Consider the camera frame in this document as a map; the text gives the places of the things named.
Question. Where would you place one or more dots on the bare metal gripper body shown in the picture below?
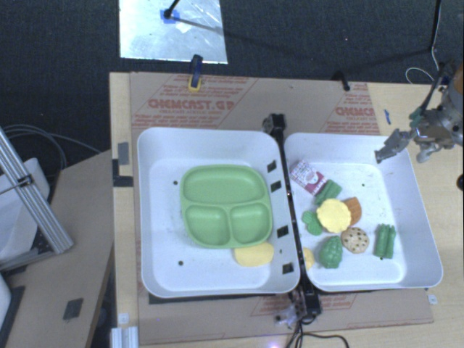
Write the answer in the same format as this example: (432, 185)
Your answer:
(436, 129)

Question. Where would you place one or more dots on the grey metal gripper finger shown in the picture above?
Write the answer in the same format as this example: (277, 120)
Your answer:
(393, 145)
(425, 153)

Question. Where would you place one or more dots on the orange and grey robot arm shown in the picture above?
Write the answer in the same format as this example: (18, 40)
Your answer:
(459, 85)

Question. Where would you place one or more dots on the white plastic tray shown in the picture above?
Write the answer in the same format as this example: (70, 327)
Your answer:
(170, 267)
(398, 201)

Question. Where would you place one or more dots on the orange-brown bread piece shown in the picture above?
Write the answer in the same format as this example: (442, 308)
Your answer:
(355, 209)

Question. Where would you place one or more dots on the green bean bundle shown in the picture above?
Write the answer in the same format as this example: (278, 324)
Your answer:
(329, 191)

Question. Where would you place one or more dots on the yellow round ridged biscuit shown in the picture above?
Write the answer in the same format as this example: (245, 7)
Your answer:
(333, 215)

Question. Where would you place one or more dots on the pink and white carton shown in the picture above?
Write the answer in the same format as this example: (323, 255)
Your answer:
(304, 176)

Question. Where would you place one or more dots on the green asparagus bundle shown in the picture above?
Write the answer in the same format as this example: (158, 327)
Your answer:
(385, 241)

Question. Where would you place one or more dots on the chocolate chip cookie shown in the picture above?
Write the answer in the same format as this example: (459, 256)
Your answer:
(355, 240)

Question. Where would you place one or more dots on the small green broccoli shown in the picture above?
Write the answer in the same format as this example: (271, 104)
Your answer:
(311, 225)

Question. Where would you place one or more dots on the thin black and white rod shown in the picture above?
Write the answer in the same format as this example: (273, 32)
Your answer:
(290, 194)

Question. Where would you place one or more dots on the green grapes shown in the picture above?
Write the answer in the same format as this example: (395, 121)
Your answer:
(330, 253)

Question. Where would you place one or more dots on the small yellow round piece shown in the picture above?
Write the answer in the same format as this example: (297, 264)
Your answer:
(309, 259)

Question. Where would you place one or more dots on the brown cardboard board, red print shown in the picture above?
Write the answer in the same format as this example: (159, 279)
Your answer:
(235, 100)

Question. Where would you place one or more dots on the yellow flat oval chip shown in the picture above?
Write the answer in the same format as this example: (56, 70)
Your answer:
(253, 255)

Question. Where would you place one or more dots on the green divided plate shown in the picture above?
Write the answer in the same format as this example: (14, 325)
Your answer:
(224, 205)

